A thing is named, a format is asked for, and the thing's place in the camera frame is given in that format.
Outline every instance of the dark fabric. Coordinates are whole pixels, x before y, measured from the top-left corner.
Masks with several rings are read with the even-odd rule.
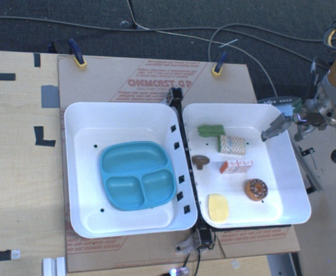
[[[336,0],[131,0],[136,22],[146,28],[206,26],[219,28],[230,23],[259,26],[305,39],[321,40],[336,21]],[[0,16],[47,18],[108,28],[129,28],[132,17],[126,0],[0,0]],[[287,51],[237,33],[220,32],[215,40],[238,39],[233,46],[255,57],[268,72],[279,96],[302,96],[310,83],[309,59],[330,63],[336,53],[321,43],[286,39],[261,30],[236,26],[237,32],[279,44]],[[210,39],[214,30],[180,33]],[[0,50],[48,52],[56,42],[58,52],[68,53],[73,38],[85,55],[208,61],[208,42],[163,33],[126,33],[90,30],[33,21],[0,20]],[[258,99],[274,96],[259,65],[247,54],[213,44],[215,59],[223,49],[227,63],[246,64]],[[318,69],[322,76],[326,70]]]

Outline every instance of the white tray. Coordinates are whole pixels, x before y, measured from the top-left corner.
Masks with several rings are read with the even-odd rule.
[[[311,207],[288,132],[263,142],[261,132],[280,114],[267,104],[194,103],[183,111],[191,157],[205,155],[211,162],[202,170],[193,165],[198,200],[203,219],[215,228],[242,228],[301,224],[311,215]],[[216,137],[201,137],[200,125],[222,124],[226,135],[245,138],[245,156],[218,153]],[[221,174],[219,167],[227,159],[251,159],[253,166],[244,174]],[[245,194],[245,183],[258,178],[266,182],[268,196],[254,202]],[[228,219],[216,223],[210,219],[208,196],[226,197]]]
[[[195,224],[197,209],[172,108],[161,103],[78,102],[66,109],[64,126],[71,224],[79,235],[97,238],[180,231]],[[102,185],[100,154],[110,145],[129,141],[153,141],[166,150],[179,199],[175,195],[164,205],[143,210],[112,206]]]

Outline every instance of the blue clamp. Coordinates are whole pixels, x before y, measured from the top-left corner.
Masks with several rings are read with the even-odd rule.
[[[220,75],[220,73],[222,72],[223,63],[227,59],[227,55],[228,55],[228,52],[223,51],[221,57],[219,58],[219,60],[217,60],[216,64],[213,66],[213,69],[212,69],[213,76],[219,76]]]
[[[68,45],[70,46],[74,56],[74,61],[76,62],[79,68],[86,67],[86,60],[83,58],[80,48],[78,47],[76,41],[74,39],[68,40]]]

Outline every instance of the mushroom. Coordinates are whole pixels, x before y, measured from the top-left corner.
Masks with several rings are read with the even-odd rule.
[[[192,157],[192,162],[197,166],[198,170],[202,170],[203,166],[210,162],[205,155],[195,155]]]

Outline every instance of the red and white box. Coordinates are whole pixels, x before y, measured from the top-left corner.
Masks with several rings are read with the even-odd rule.
[[[219,171],[221,174],[246,173],[253,166],[251,159],[247,160],[226,160]]]

